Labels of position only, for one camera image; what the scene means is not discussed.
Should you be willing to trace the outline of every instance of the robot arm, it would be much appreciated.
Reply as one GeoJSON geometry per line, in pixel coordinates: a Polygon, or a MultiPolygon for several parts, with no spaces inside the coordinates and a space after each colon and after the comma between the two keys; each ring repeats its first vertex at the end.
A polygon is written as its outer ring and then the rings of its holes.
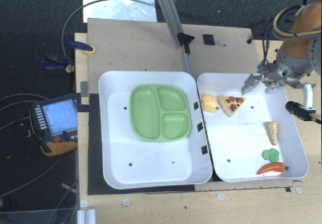
{"type": "Polygon", "coordinates": [[[302,89],[303,105],[289,102],[286,109],[302,120],[318,122],[315,109],[312,108],[312,88],[315,84],[304,84],[300,82],[300,79],[309,75],[313,70],[321,75],[322,3],[312,3],[301,8],[296,13],[289,33],[277,27],[277,22],[285,11],[280,12],[273,23],[274,35],[284,40],[277,51],[276,60],[273,63],[266,63],[259,75],[251,74],[245,81],[241,92],[245,94],[251,91],[259,82],[265,84],[266,93],[285,85],[302,89]]]}

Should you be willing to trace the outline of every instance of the dark background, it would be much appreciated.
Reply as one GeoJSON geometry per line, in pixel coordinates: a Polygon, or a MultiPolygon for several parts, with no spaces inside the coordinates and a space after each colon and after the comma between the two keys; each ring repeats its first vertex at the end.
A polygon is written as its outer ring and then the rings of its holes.
{"type": "MultiPolygon", "coordinates": [[[[321,0],[307,0],[308,3],[321,0]]],[[[177,0],[182,23],[251,28],[253,37],[262,38],[263,22],[282,9],[299,5],[302,0],[177,0]]],[[[32,93],[48,98],[73,92],[71,73],[45,70],[41,59],[46,53],[63,56],[61,31],[68,16],[82,0],[0,0],[0,98],[16,93],[32,93]]],[[[158,21],[163,21],[157,5],[158,21]]],[[[74,32],[86,32],[82,14],[69,23],[65,41],[74,32]]],[[[0,101],[0,108],[20,100],[0,101]]],[[[28,114],[29,103],[0,111],[0,127],[28,114]]],[[[0,195],[36,178],[57,161],[44,156],[33,137],[27,137],[28,121],[0,131],[0,195]]],[[[35,183],[9,195],[8,210],[56,208],[66,190],[61,183],[75,181],[75,152],[61,161],[35,183]]],[[[75,195],[69,194],[60,208],[73,207],[75,195]]]]}

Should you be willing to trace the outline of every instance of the white tray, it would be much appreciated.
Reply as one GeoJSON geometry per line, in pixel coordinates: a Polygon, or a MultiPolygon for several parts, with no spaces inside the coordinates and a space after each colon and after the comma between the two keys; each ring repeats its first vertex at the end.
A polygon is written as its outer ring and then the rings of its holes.
{"type": "Polygon", "coordinates": [[[215,113],[203,113],[216,174],[226,182],[304,177],[308,173],[308,162],[293,116],[285,109],[288,100],[284,88],[266,94],[265,86],[259,83],[242,96],[241,88],[248,76],[204,73],[197,80],[200,96],[247,98],[231,118],[220,106],[215,113]],[[265,128],[265,123],[273,120],[279,123],[277,146],[270,143],[265,128]],[[289,168],[282,174],[267,172],[257,175],[258,169],[269,163],[262,158],[262,152],[270,148],[280,152],[279,161],[289,168]]]}
{"type": "Polygon", "coordinates": [[[212,164],[205,130],[198,131],[202,113],[195,80],[184,72],[110,71],[99,79],[103,173],[116,189],[189,185],[207,182],[212,164]],[[144,84],[172,85],[187,96],[191,131],[178,141],[148,142],[132,131],[131,91],[144,84]]]}

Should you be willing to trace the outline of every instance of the pizza slice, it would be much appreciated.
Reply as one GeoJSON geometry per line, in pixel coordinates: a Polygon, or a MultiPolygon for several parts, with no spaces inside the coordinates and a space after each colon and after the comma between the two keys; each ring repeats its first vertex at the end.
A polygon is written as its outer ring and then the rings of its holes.
{"type": "Polygon", "coordinates": [[[228,117],[231,117],[233,113],[244,103],[245,97],[234,97],[234,96],[218,96],[218,103],[221,109],[228,117]]]}

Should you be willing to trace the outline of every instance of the wooden table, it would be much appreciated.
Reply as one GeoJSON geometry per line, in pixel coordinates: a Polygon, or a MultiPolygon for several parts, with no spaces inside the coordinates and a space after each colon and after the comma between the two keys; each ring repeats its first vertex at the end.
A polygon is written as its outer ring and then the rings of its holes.
{"type": "MultiPolygon", "coordinates": [[[[87,34],[76,34],[75,39],[87,42],[87,34]]],[[[274,50],[281,42],[272,41],[268,55],[275,58],[274,50]]],[[[261,41],[253,41],[257,56],[262,58],[261,41]]],[[[89,80],[88,55],[77,50],[76,90],[89,80]]],[[[312,73],[307,82],[315,82],[313,106],[321,112],[321,79],[312,73]]],[[[301,90],[286,87],[289,100],[302,103],[301,90]]],[[[88,104],[88,97],[82,97],[88,104]]],[[[295,119],[299,135],[309,162],[309,173],[300,180],[288,180],[290,192],[283,185],[271,189],[250,189],[243,184],[226,187],[218,185],[217,191],[160,194],[87,195],[88,185],[88,122],[86,112],[78,113],[78,167],[79,198],[81,207],[96,209],[97,223],[319,223],[322,219],[321,175],[321,125],[295,119]],[[130,199],[130,206],[122,206],[130,199]]]]}

